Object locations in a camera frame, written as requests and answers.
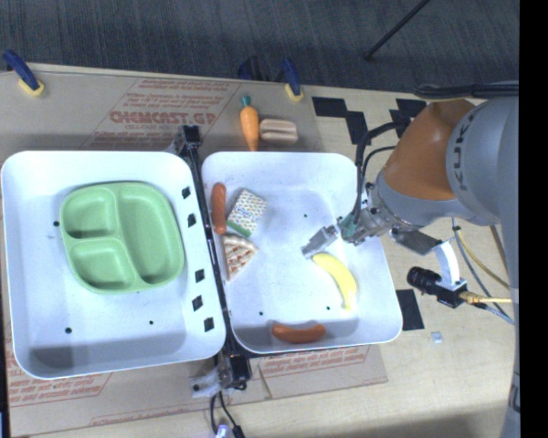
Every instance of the black tripod leg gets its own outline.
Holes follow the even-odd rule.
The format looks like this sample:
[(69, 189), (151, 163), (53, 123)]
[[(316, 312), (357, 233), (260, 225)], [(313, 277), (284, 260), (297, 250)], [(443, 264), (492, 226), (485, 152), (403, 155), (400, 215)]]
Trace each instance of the black tripod leg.
[(392, 37), (396, 32), (398, 32), (400, 29), (402, 29), (402, 26), (404, 26), (412, 17), (418, 13), (424, 6), (430, 2), (430, 0), (422, 0), (418, 5), (414, 7), (414, 9), (408, 13), (404, 18), (402, 18), (402, 21), (400, 21), (397, 25), (394, 26), (392, 30), (390, 30), (382, 39), (375, 44), (372, 48), (370, 48), (367, 52), (364, 53), (364, 58), (366, 60), (371, 60), (374, 53), (383, 45), (385, 44), (390, 37)]

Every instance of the green divided plate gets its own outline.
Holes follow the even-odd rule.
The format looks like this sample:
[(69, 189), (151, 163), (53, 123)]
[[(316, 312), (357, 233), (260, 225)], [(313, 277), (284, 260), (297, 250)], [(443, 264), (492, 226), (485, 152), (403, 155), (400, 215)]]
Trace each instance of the green divided plate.
[(80, 188), (61, 205), (60, 224), (71, 269), (92, 291), (158, 287), (183, 270), (183, 241), (173, 209), (147, 183)]

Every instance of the carrot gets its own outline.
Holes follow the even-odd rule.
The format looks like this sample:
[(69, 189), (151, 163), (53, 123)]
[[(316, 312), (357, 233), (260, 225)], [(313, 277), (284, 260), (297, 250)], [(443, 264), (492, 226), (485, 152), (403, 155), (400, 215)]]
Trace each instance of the carrot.
[(275, 323), (272, 326), (272, 334), (275, 338), (291, 344), (314, 342), (322, 338), (326, 332), (327, 330), (321, 323), (317, 323), (310, 328), (292, 328), (280, 323)]
[(248, 144), (249, 150), (257, 151), (259, 137), (258, 111), (249, 105), (250, 102), (250, 96), (244, 96), (241, 98), (241, 103), (244, 108), (239, 112), (239, 119), (241, 121), (241, 129), (246, 137), (246, 143)]
[(224, 234), (226, 224), (226, 186), (223, 183), (213, 185), (211, 192), (211, 220), (217, 234)]

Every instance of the toy banana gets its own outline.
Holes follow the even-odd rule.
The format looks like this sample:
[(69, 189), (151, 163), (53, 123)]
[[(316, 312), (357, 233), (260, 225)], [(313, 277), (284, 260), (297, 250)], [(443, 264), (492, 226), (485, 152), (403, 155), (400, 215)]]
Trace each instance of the toy banana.
[(355, 306), (357, 283), (351, 271), (341, 261), (328, 253), (313, 255), (312, 261), (327, 271), (339, 286), (345, 309), (351, 310)]

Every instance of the cardboard sheet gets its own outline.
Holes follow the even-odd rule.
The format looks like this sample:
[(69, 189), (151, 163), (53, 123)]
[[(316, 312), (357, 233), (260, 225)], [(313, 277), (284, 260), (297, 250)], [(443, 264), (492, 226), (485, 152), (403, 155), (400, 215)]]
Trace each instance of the cardboard sheet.
[[(0, 72), (0, 167), (10, 155), (24, 150), (163, 151), (170, 149), (182, 124), (201, 127), (203, 157), (214, 151), (244, 151), (237, 129), (238, 98), (244, 94), (252, 96), (261, 115), (297, 123), (300, 140), (285, 151), (321, 149), (311, 102), (290, 101), (283, 85), (30, 66), (46, 85), (43, 96), (36, 99), (17, 86), (16, 73)], [(3, 237), (0, 229), (2, 255)], [(210, 371), (212, 360), (55, 381), (28, 376), (13, 352), (4, 259), (1, 275), (13, 437), (208, 408), (208, 398), (192, 398), (189, 378)], [(235, 391), (232, 403), (387, 381), (377, 346), (263, 357), (253, 359), (251, 365), (254, 376), (248, 389)]]

